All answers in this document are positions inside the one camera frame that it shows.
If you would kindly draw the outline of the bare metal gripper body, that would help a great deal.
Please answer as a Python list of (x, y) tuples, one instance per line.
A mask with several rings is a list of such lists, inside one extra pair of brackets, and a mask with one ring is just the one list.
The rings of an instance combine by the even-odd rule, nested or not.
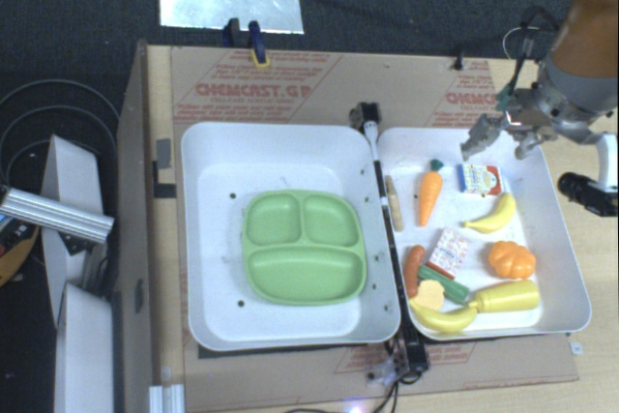
[(580, 145), (594, 145), (604, 135), (590, 129), (601, 112), (570, 102), (552, 84), (515, 89), (504, 113), (504, 130), (528, 146), (537, 146), (558, 136)]

